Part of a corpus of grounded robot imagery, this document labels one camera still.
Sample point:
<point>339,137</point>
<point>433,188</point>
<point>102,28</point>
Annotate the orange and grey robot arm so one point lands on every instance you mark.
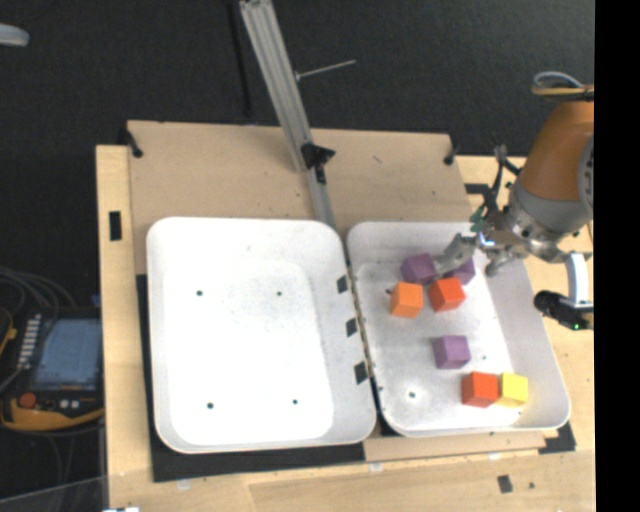
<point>557,160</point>

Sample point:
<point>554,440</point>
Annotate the red cube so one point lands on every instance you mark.
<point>446,294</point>
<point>479,389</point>

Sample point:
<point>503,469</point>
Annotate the black cylinder on white bracket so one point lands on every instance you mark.
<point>555,303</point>

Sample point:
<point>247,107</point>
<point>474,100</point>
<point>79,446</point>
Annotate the orange cube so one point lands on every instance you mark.
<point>406,300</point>

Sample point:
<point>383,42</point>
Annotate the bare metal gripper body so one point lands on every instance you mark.
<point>525,240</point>

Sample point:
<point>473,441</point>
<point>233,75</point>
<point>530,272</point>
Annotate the white plastic tray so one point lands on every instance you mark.
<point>415,360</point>
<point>250,350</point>

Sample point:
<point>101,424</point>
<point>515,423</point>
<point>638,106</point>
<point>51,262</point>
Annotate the brown flat board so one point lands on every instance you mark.
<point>225,175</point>

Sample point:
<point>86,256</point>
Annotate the purple cube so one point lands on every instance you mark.
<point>418,269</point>
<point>466,272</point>
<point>451,351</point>

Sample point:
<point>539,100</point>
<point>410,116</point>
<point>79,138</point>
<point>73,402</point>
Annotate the yellow cube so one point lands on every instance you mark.
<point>514,390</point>

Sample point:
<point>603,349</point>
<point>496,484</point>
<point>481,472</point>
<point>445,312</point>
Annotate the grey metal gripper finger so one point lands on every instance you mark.
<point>455,255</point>
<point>499,262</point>

